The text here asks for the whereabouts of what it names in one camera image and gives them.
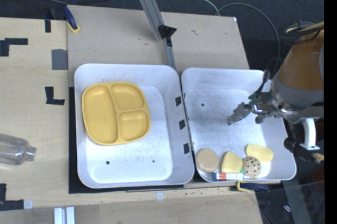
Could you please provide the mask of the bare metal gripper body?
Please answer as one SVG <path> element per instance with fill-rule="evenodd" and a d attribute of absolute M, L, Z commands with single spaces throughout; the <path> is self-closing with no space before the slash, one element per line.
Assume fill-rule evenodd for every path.
<path fill-rule="evenodd" d="M 293 106 L 288 104 L 280 94 L 261 92 L 249 96 L 249 106 L 256 115 L 255 123 L 261 124 L 266 118 L 285 117 L 293 113 Z"/>

